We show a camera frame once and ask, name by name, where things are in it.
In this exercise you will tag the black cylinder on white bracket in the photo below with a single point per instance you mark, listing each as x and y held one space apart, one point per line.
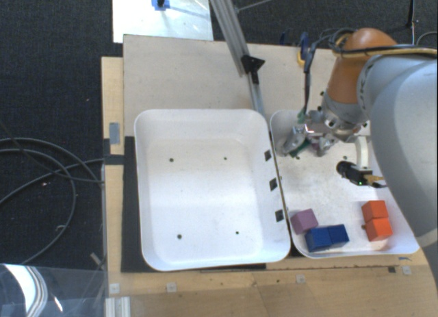
354 171

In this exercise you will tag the orange cube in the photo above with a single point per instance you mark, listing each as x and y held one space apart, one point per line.
375 210
379 229

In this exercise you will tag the purple cube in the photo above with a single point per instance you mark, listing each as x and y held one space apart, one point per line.
304 220

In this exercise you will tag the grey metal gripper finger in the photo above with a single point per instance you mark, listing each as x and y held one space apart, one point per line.
293 141
323 147

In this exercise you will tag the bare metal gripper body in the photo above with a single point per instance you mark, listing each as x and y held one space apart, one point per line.
330 130

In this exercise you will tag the blue cube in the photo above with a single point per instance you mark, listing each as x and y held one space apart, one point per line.
318 239
339 235

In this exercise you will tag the white plastic tray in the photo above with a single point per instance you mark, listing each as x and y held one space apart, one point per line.
205 192
318 189

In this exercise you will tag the pale wood board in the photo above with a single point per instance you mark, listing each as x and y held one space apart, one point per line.
188 76

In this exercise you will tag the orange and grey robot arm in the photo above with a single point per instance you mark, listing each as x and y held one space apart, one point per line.
400 110

